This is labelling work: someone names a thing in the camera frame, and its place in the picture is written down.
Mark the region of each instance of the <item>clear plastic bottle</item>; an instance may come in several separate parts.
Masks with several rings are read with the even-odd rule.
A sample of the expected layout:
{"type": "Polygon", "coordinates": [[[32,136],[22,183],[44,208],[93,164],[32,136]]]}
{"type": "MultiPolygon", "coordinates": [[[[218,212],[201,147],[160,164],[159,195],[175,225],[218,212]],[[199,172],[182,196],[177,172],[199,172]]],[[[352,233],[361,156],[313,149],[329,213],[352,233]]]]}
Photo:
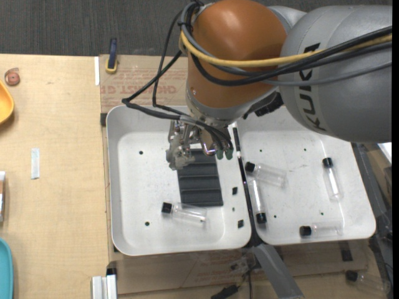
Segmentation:
{"type": "Polygon", "coordinates": [[[339,178],[337,176],[337,171],[334,164],[332,163],[332,158],[327,157],[322,160],[323,162],[323,178],[324,183],[327,188],[327,193],[332,201],[338,201],[343,198],[344,194],[340,187],[339,178]]]}
{"type": "Polygon", "coordinates": [[[266,219],[266,208],[262,201],[261,189],[255,179],[248,182],[248,188],[251,195],[252,208],[254,210],[256,221],[258,224],[265,224],[266,219]]]}
{"type": "Polygon", "coordinates": [[[301,226],[299,234],[302,238],[320,238],[342,235],[344,224],[342,221],[316,222],[310,226],[301,226]]]}
{"type": "Polygon", "coordinates": [[[375,295],[387,295],[391,290],[391,284],[388,280],[374,276],[368,272],[356,272],[348,270],[345,273],[348,283],[355,285],[359,290],[373,293],[375,295]]]}
{"type": "Polygon", "coordinates": [[[182,204],[177,202],[162,204],[162,213],[170,214],[173,218],[183,219],[184,221],[204,223],[206,221],[206,208],[182,204]]]}
{"type": "Polygon", "coordinates": [[[284,187],[286,183],[287,172],[283,169],[261,163],[254,164],[247,162],[245,164],[245,170],[247,171],[248,175],[277,187],[284,187]]]}

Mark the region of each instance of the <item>dark gray grid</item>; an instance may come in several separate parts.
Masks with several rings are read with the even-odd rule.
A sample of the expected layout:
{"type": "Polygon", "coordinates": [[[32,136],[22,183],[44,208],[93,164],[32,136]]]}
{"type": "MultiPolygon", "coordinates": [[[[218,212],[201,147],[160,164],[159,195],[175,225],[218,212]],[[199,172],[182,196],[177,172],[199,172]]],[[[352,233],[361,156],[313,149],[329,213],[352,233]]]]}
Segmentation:
{"type": "MultiPolygon", "coordinates": [[[[116,37],[119,54],[160,55],[170,21],[188,1],[0,0],[0,53],[99,55],[116,37]]],[[[392,5],[392,0],[255,1],[303,11],[334,4],[392,5]]],[[[168,55],[176,51],[177,34],[168,55]]]]}

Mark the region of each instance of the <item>transparent tube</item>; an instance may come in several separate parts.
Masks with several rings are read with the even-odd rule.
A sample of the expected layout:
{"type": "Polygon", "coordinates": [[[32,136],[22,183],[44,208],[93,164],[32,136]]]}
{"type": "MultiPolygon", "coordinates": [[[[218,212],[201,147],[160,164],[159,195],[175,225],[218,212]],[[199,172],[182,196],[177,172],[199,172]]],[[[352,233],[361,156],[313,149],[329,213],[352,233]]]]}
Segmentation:
{"type": "Polygon", "coordinates": [[[266,219],[266,208],[262,201],[261,188],[255,179],[248,182],[248,189],[251,196],[252,209],[256,216],[256,221],[258,224],[264,224],[267,222],[266,219]]]}
{"type": "Polygon", "coordinates": [[[391,290],[391,284],[388,280],[374,276],[368,272],[355,272],[348,270],[345,273],[349,284],[355,285],[359,290],[373,293],[375,295],[387,295],[391,290]]]}
{"type": "Polygon", "coordinates": [[[169,214],[173,218],[182,219],[184,221],[204,223],[206,221],[206,208],[182,204],[177,202],[171,204],[164,202],[162,205],[162,213],[169,214]]]}
{"type": "Polygon", "coordinates": [[[248,175],[270,185],[284,187],[286,183],[287,171],[280,168],[275,168],[262,163],[254,164],[247,162],[245,164],[245,170],[248,175]]]}
{"type": "Polygon", "coordinates": [[[325,187],[327,188],[327,193],[332,201],[338,201],[339,199],[343,198],[344,194],[342,192],[342,188],[340,187],[336,168],[330,157],[324,158],[322,162],[324,169],[323,178],[325,187]]]}
{"type": "Polygon", "coordinates": [[[316,222],[309,226],[301,226],[299,234],[302,238],[321,238],[342,235],[344,223],[342,221],[316,222]]]}

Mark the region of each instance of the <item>wooden tabletop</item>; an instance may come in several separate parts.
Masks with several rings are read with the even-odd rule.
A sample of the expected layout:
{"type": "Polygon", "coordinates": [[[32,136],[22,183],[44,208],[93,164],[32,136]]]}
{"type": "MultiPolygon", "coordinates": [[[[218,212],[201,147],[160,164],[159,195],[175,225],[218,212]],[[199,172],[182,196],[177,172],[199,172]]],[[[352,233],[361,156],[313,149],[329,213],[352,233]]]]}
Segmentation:
{"type": "MultiPolygon", "coordinates": [[[[19,68],[7,87],[13,116],[0,125],[0,171],[6,172],[0,237],[14,263],[14,299],[90,298],[90,279],[108,260],[100,90],[93,57],[0,55],[0,78],[19,68]],[[40,177],[31,179],[31,149],[40,150],[40,177]]],[[[371,250],[369,270],[378,275],[371,250]]],[[[296,277],[306,298],[376,298],[345,283],[342,272],[296,277]]],[[[243,286],[236,297],[248,298],[243,286]]],[[[122,298],[209,298],[222,286],[124,295],[122,298]]],[[[254,298],[275,298],[268,282],[254,298]]]]}

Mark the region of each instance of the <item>black bottle cap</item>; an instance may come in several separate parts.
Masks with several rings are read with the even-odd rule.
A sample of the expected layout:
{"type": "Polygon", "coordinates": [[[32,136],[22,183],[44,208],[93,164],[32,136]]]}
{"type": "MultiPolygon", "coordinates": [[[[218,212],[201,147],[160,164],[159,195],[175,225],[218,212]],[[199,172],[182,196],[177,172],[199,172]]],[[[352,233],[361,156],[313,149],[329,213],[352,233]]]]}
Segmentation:
{"type": "Polygon", "coordinates": [[[347,278],[347,280],[355,282],[358,279],[359,274],[357,272],[354,272],[353,270],[348,270],[345,272],[345,277],[347,278]]]}
{"type": "Polygon", "coordinates": [[[302,237],[312,235],[312,228],[310,226],[300,226],[299,227],[299,234],[302,237]]]}
{"type": "Polygon", "coordinates": [[[172,204],[170,202],[164,202],[162,204],[162,212],[170,214],[172,212],[172,204]]]}
{"type": "Polygon", "coordinates": [[[256,221],[258,224],[264,224],[265,222],[267,222],[266,214],[264,212],[256,214],[256,221]]]}
{"type": "Polygon", "coordinates": [[[247,172],[253,172],[254,170],[255,170],[255,164],[254,163],[251,163],[251,162],[247,162],[246,164],[245,164],[245,170],[247,171],[247,172]]]}
{"type": "Polygon", "coordinates": [[[326,157],[323,159],[323,165],[325,168],[331,168],[332,167],[332,159],[331,157],[326,157]]]}

